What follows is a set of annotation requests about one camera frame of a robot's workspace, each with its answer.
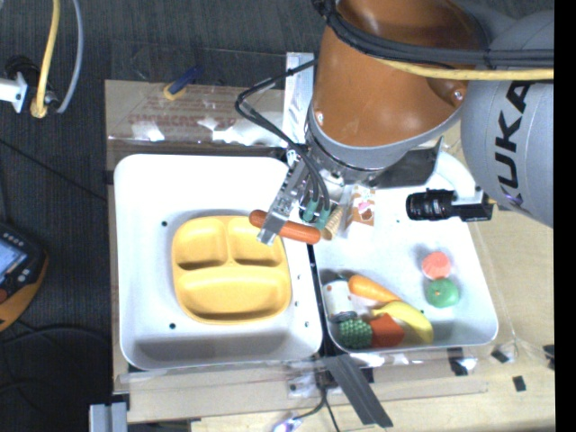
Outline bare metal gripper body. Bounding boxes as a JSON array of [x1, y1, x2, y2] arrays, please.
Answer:
[[268, 144, 378, 219]]

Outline orange sausage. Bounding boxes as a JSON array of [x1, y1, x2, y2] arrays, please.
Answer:
[[247, 209, 322, 246]]

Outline beige ice cream cone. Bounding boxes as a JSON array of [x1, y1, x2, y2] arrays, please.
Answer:
[[319, 206, 345, 242]]

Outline yellow divided plate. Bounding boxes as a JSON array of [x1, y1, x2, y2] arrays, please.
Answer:
[[170, 214, 293, 326]]

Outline small carton with dessert print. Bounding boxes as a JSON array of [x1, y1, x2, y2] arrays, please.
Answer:
[[343, 184, 377, 228]]

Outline white bottle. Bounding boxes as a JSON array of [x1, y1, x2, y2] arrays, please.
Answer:
[[321, 278, 359, 325]]

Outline white plastic tray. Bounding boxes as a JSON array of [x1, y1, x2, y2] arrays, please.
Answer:
[[309, 150, 500, 356], [112, 152, 325, 372]]

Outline orange carrot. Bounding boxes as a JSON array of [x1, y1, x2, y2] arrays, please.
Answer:
[[346, 274, 402, 305]]

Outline green grapes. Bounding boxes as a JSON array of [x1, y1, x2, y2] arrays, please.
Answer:
[[337, 317, 374, 351]]

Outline red-orange wedge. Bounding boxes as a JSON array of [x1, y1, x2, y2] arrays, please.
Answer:
[[369, 312, 406, 349]]

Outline brown cardboard board, red print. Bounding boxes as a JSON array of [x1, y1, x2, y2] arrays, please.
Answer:
[[103, 78, 555, 426]]

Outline pink doughnut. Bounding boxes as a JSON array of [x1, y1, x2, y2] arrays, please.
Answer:
[[420, 250, 453, 282]]

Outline yellow banana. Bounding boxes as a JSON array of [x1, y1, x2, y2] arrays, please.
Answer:
[[372, 300, 435, 346]]

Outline green round toy fruit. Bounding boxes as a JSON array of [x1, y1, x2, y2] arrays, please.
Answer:
[[425, 277, 461, 310]]

